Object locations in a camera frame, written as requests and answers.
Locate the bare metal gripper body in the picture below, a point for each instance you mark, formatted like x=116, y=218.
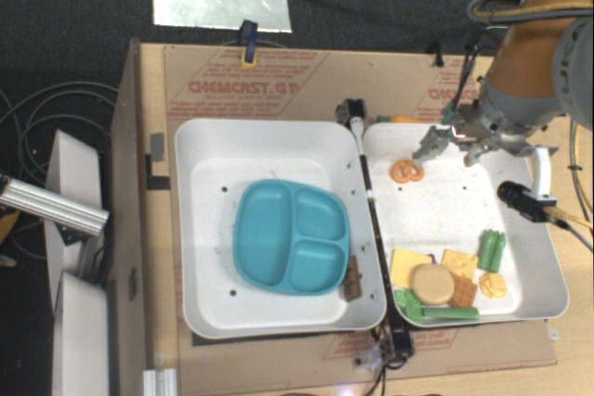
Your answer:
x=503, y=139

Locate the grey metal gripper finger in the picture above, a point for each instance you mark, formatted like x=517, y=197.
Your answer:
x=477, y=153
x=434, y=144

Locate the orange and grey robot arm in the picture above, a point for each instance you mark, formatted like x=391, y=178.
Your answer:
x=524, y=55

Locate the orange carrot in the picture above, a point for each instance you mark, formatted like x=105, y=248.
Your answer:
x=406, y=118

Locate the orange pretzel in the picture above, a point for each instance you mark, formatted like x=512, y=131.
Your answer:
x=399, y=175

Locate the white plastic tray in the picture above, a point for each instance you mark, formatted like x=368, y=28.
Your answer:
x=445, y=213
x=209, y=246

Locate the thin black and white rod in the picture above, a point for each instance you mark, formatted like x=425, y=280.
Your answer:
x=371, y=199

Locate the green asparagus bundle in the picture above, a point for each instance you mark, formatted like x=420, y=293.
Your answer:
x=491, y=251

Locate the yellow cheese slice with holes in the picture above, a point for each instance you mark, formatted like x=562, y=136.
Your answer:
x=459, y=263

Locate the yellow faceted toy piece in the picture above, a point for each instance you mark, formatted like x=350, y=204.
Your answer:
x=493, y=286

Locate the tan round biscuit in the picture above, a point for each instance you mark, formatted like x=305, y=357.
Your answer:
x=432, y=285

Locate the orange waffle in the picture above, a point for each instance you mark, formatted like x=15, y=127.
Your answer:
x=465, y=292

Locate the brown chocolate bar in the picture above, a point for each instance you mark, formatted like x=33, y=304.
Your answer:
x=353, y=283

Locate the green leafy vegetable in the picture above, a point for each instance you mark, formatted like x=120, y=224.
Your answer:
x=445, y=313

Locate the brown cardboard board red print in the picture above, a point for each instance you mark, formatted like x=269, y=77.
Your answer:
x=278, y=83

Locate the blue divided plate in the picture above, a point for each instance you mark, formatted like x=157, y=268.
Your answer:
x=287, y=241

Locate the black cylinder on white bracket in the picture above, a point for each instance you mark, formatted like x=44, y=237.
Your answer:
x=522, y=198

